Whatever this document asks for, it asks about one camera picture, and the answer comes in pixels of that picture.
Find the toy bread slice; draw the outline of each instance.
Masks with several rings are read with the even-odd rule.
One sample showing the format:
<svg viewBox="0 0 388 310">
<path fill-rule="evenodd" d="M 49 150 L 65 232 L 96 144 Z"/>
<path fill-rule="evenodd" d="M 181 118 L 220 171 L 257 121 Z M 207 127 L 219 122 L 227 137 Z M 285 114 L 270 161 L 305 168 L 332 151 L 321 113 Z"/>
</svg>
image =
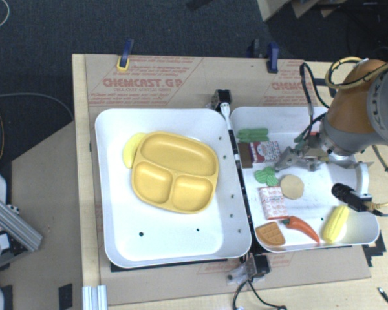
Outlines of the toy bread slice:
<svg viewBox="0 0 388 310">
<path fill-rule="evenodd" d="M 286 240 L 276 222 L 270 222 L 256 228 L 256 235 L 260 241 L 267 245 L 284 245 Z"/>
</svg>

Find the white cable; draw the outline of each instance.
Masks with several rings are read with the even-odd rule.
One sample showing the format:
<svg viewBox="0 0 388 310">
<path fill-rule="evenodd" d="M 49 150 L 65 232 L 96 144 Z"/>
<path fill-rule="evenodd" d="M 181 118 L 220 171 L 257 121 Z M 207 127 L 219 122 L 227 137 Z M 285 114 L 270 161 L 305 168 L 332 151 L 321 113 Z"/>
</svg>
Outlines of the white cable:
<svg viewBox="0 0 388 310">
<path fill-rule="evenodd" d="M 7 19 L 10 16 L 10 6 L 8 5 L 6 0 L 0 0 L 0 1 L 2 1 L 6 5 L 6 8 L 7 8 L 7 15 L 6 15 L 5 19 L 2 20 L 0 23 L 0 26 L 2 26 L 3 24 L 5 24 L 7 22 Z"/>
</svg>

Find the blue clamp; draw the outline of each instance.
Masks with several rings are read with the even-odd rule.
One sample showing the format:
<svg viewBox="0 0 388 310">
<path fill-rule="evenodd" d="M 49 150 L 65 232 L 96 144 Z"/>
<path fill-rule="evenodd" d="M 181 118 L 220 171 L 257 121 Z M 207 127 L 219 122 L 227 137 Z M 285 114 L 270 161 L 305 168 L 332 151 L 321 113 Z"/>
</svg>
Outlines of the blue clamp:
<svg viewBox="0 0 388 310">
<path fill-rule="evenodd" d="M 274 41 L 267 46 L 267 56 L 269 58 L 266 62 L 267 71 L 271 74 L 276 74 L 278 72 L 277 59 L 279 58 L 279 46 Z"/>
<path fill-rule="evenodd" d="M 116 69 L 120 72 L 125 72 L 129 68 L 129 55 L 131 55 L 132 47 L 134 46 L 134 39 L 128 39 L 125 42 L 124 52 L 122 56 L 118 58 L 118 62 L 116 63 Z"/>
</svg>

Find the white tray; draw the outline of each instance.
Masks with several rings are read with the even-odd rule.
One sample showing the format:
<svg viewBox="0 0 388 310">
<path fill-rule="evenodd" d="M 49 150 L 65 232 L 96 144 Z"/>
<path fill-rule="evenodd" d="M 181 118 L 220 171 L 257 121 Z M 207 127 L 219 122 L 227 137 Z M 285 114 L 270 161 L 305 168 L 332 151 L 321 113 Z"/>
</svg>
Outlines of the white tray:
<svg viewBox="0 0 388 310">
<path fill-rule="evenodd" d="M 181 214 L 138 199 L 122 149 L 138 132 L 165 131 L 209 145 L 219 159 L 210 205 Z M 210 109 L 109 109 L 95 122 L 105 251 L 124 268 L 239 258 L 252 237 L 224 118 Z"/>
<path fill-rule="evenodd" d="M 326 112 L 323 107 L 315 107 L 315 116 Z M 288 146 L 294 147 L 294 138 L 309 124 L 308 109 L 306 107 L 241 107 L 232 112 L 231 121 L 233 131 L 237 134 L 240 129 L 252 129 L 267 127 L 269 140 L 279 143 L 283 152 Z M 319 123 L 314 125 L 313 131 L 317 131 Z M 256 181 L 255 171 L 274 166 L 274 163 L 258 163 L 253 168 L 243 169 L 244 182 L 253 226 L 257 228 L 269 221 L 266 220 L 259 198 L 258 188 L 266 186 Z M 285 198 L 289 215 L 302 218 L 318 233 L 321 238 L 321 230 L 330 212 L 335 206 L 343 204 L 335 198 L 331 189 L 335 183 L 342 183 L 356 189 L 356 173 L 354 169 L 344 169 L 335 164 L 322 164 L 320 170 L 310 172 L 305 165 L 295 165 L 276 174 L 280 180 L 287 174 L 299 176 L 305 184 L 302 198 L 290 200 Z M 272 247 L 259 240 L 262 247 L 268 251 L 280 253 L 302 249 L 322 247 L 341 247 L 346 245 L 367 244 L 374 242 L 379 235 L 379 226 L 376 217 L 368 212 L 356 212 L 350 210 L 346 223 L 346 234 L 332 245 L 326 244 L 321 239 L 318 245 L 305 234 L 287 229 L 281 222 L 281 231 L 286 243 L 281 247 Z"/>
</svg>

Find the black floor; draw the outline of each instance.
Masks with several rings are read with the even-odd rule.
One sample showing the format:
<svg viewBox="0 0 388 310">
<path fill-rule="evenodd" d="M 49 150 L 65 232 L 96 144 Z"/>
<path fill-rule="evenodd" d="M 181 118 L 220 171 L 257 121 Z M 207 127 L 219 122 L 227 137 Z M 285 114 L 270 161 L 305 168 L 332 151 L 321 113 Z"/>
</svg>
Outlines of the black floor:
<svg viewBox="0 0 388 310">
<path fill-rule="evenodd" d="M 388 59 L 388 0 L 349 0 L 328 17 L 297 19 L 290 4 L 263 22 L 256 0 L 5 0 L 0 27 L 0 95 L 39 93 L 73 110 L 73 53 L 246 57 L 248 45 L 275 41 L 280 58 Z M 365 3 L 376 3 L 365 6 Z M 0 0 L 0 22 L 6 6 Z M 49 98 L 0 97 L 5 151 L 18 157 L 71 121 Z"/>
</svg>

